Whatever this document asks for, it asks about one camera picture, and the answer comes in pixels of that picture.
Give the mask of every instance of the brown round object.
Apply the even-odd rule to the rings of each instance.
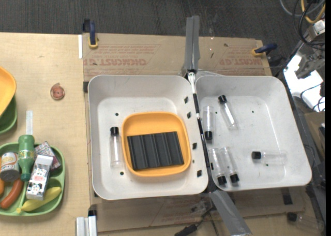
[[[51,96],[54,100],[60,100],[64,97],[64,89],[59,85],[59,83],[53,85],[51,88]]]

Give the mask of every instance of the black object on floor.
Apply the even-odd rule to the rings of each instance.
[[[177,132],[127,138],[134,170],[184,164]]]

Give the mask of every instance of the orange plastic container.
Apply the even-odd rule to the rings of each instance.
[[[16,92],[16,80],[0,67],[0,117],[3,115]]]
[[[177,132],[184,164],[134,170],[132,167],[130,149],[127,137],[164,132]],[[122,145],[125,163],[128,169],[141,177],[158,177],[177,174],[185,171],[191,163],[191,152],[184,122],[171,112],[134,113],[125,118],[122,124]]]

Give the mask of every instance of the blue and yellow clamp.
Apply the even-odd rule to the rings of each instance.
[[[275,50],[277,48],[277,44],[276,43],[270,43],[267,44],[265,46],[262,46],[260,48],[254,48],[252,49],[251,53],[253,56],[262,56],[263,53],[265,53],[266,55],[268,55],[271,51]]]
[[[85,19],[83,23],[83,32],[89,33],[88,46],[91,49],[98,47],[98,38],[95,35],[95,23],[90,19]]]

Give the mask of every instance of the clear plastic vial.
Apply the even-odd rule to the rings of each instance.
[[[237,121],[233,116],[232,107],[225,95],[218,97],[221,104],[221,113],[229,129],[237,129]]]
[[[110,128],[109,138],[110,160],[112,167],[120,167],[123,163],[121,138],[118,127]]]
[[[284,151],[272,152],[272,151],[253,151],[252,160],[255,163],[266,164],[285,164],[288,160],[287,154]]]
[[[225,177],[225,170],[221,164],[219,148],[208,151],[210,162],[213,163],[213,174],[217,178],[219,185],[225,185],[227,179]]]
[[[214,107],[205,106],[202,109],[202,127],[205,131],[206,140],[213,139],[213,132],[215,128],[215,112]]]
[[[230,177],[231,183],[239,182],[239,176],[236,163],[233,159],[231,149],[229,147],[222,147],[219,150],[222,166],[225,169],[226,175]]]
[[[316,219],[312,216],[307,216],[303,213],[287,214],[288,221],[293,223],[297,228],[310,231],[310,232],[322,232],[324,230],[324,223],[320,219]]]

